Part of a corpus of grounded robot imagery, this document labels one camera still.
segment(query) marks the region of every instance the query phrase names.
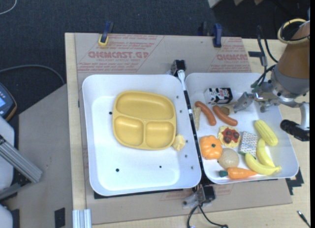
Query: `hot dog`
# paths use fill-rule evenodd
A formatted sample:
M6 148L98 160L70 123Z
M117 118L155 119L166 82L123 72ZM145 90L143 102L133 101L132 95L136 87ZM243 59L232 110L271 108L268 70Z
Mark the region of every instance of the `hot dog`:
M224 122L227 123L230 126L237 126L238 122L235 119L230 118L229 116L227 116L218 105L215 105L214 107L212 107L214 113Z
M201 111L204 113L204 115L206 115L208 122L211 126L215 126L217 121L215 116L213 115L212 111L210 111L210 109L203 103L200 101L197 101L195 103L196 107L200 107Z

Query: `corn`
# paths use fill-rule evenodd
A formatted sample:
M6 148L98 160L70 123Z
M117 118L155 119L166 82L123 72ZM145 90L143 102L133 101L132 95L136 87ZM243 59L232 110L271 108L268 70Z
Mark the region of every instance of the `corn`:
M262 139L270 146L276 146L278 143L278 138L271 128L263 120L256 120L255 128L261 135Z

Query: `orange carrot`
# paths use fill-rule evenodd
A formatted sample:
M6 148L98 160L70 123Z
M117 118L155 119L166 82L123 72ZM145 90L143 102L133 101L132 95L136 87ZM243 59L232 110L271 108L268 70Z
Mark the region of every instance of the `orange carrot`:
M243 179L253 175L257 175L255 171L240 168L240 167L229 167L227 171L221 170L219 172L220 177L228 176L231 179Z

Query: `dark floor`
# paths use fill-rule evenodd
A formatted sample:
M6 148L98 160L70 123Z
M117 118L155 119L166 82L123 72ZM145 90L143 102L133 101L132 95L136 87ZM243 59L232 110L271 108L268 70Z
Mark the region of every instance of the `dark floor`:
M101 33L106 20L114 33L197 35L204 21L222 26L223 36L255 38L257 25L266 38L288 19L307 19L310 0L245 0L235 6L222 0L17 0L0 15L0 83L15 97L21 113L62 85L52 71L37 67L2 71L20 65L44 65L65 79L64 33ZM14 0L0 0L0 13Z

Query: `orange pumpkin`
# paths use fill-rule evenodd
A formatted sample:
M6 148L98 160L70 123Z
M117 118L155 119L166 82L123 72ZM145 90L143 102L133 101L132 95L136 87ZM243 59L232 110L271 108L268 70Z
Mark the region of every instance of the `orange pumpkin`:
M222 154L222 143L213 135L204 136L200 138L201 155L208 159L218 159Z

